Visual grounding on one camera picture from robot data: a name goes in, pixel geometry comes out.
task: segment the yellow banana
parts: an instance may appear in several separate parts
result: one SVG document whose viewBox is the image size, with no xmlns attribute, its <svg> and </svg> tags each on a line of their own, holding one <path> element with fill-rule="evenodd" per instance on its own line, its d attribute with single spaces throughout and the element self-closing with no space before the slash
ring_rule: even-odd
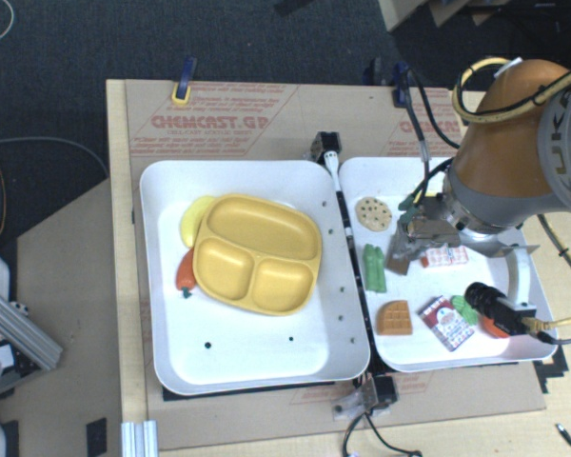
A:
<svg viewBox="0 0 571 457">
<path fill-rule="evenodd" d="M 180 236 L 188 248 L 194 246 L 194 241 L 197 238 L 197 233 L 201 226 L 201 220 L 203 220 L 203 216 L 206 214 L 209 205 L 211 205 L 214 200 L 214 196 L 201 196 L 193 201 L 190 207 L 184 212 L 184 215 L 182 215 L 182 220 L 180 221 Z"/>
</svg>

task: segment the blue clamp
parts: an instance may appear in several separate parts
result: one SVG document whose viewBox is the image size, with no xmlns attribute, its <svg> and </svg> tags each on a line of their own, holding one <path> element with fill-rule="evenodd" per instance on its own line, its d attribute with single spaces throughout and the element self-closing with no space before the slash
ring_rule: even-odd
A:
<svg viewBox="0 0 571 457">
<path fill-rule="evenodd" d="M 178 106 L 186 105 L 190 98 L 190 81 L 197 68 L 197 58 L 189 56 L 184 62 L 184 69 L 180 77 L 180 83 L 176 83 L 171 94 L 171 101 Z"/>
<path fill-rule="evenodd" d="M 402 78 L 409 70 L 410 67 L 404 61 L 400 61 L 393 67 L 393 85 L 395 89 L 392 91 L 392 94 L 393 106 L 396 109 L 404 109 L 406 107 L 404 89 L 402 88 Z"/>
</svg>

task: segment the black floor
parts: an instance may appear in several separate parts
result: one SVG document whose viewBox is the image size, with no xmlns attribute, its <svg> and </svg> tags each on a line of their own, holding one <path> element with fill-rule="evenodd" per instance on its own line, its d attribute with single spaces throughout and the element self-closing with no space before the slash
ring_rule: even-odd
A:
<svg viewBox="0 0 571 457">
<path fill-rule="evenodd" d="M 377 0 L 9 0 L 0 41 L 0 140 L 52 136 L 108 161 L 109 78 L 195 78 L 360 85 L 371 59 L 406 61 L 426 86 L 452 87 L 487 54 L 571 66 L 571 0 L 515 0 L 476 26 L 458 14 L 436 28 L 427 7 L 393 32 Z M 9 23 L 0 1 L 0 32 Z M 90 155 L 64 144 L 0 145 L 7 224 L 16 238 L 102 181 Z"/>
</svg>

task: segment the white tray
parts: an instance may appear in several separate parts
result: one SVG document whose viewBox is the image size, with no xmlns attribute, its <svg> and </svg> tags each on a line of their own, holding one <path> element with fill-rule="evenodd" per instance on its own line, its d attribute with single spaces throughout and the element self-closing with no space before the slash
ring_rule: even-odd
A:
<svg viewBox="0 0 571 457">
<path fill-rule="evenodd" d="M 432 161 L 432 167 L 442 160 Z M 423 179 L 423 164 L 418 158 L 354 158 L 342 165 L 339 176 L 351 219 L 358 259 L 363 269 L 365 244 L 381 247 L 386 255 L 387 246 L 400 216 L 398 205 Z M 430 191 L 441 191 L 442 181 L 443 175 L 438 174 L 430 183 Z M 393 220 L 387 231 L 375 233 L 358 222 L 355 206 L 366 196 L 383 200 L 393 212 Z M 508 245 L 526 244 L 522 233 L 515 229 L 501 234 L 500 238 Z M 366 293 L 376 347 L 381 358 L 390 367 L 402 372 L 413 372 L 540 360 L 554 353 L 555 347 L 530 336 L 497 339 L 483 332 L 478 326 L 474 327 L 475 333 L 471 338 L 453 352 L 449 352 L 442 345 L 417 314 L 431 300 L 440 295 L 447 299 L 456 294 L 463 295 L 465 289 L 475 281 L 507 292 L 508 269 L 503 258 L 487 259 L 469 248 L 467 254 L 469 262 L 459 266 L 423 268 L 420 261 L 415 261 L 410 265 L 406 276 L 386 270 L 387 293 Z M 378 335 L 376 317 L 379 308 L 388 301 L 400 299 L 408 301 L 413 334 Z M 531 269 L 529 301 L 536 305 L 538 318 L 553 319 L 534 265 Z"/>
<path fill-rule="evenodd" d="M 323 238 L 308 304 L 288 316 L 235 308 L 174 284 L 187 251 L 184 211 L 203 195 L 242 193 L 306 213 Z M 332 180 L 308 161 L 162 161 L 140 180 L 154 366 L 183 395 L 352 380 L 370 358 L 364 317 Z"/>
</svg>

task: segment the wooden table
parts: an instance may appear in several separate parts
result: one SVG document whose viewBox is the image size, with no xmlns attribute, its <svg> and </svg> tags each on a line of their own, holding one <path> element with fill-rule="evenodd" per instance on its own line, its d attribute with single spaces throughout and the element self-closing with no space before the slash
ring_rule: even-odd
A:
<svg viewBox="0 0 571 457">
<path fill-rule="evenodd" d="M 323 87 L 329 92 L 331 87 Z M 145 371 L 138 299 L 138 268 L 134 227 L 131 223 L 132 191 L 128 148 L 128 114 L 126 82 L 109 80 L 108 132 L 112 193 L 112 217 L 115 246 L 115 280 L 118 311 L 118 338 L 121 374 L 121 403 L 125 422 L 142 422 L 148 418 Z M 389 89 L 377 89 L 387 99 Z M 325 99 L 315 97 L 318 107 Z M 381 108 L 376 100 L 376 112 Z M 563 242 L 571 248 L 571 214 L 550 215 Z M 571 316 L 571 271 L 559 259 L 543 234 L 539 223 L 530 219 L 524 232 L 530 244 L 546 246 L 534 254 L 534 260 L 555 319 Z M 571 337 L 571 328 L 560 330 Z M 563 424 L 571 433 L 571 345 L 564 347 L 569 371 L 563 378 L 550 379 L 545 395 L 547 409 L 519 414 L 444 421 L 422 425 L 390 427 L 383 430 L 385 439 L 396 447 L 418 448 L 425 456 L 519 456 L 571 455 L 571 448 L 556 431 Z M 313 436 L 273 439 L 219 447 L 197 447 L 161 452 L 168 456 L 337 456 L 340 455 L 341 432 Z M 349 441 L 350 451 L 360 455 L 391 455 L 370 430 L 356 431 Z"/>
</svg>

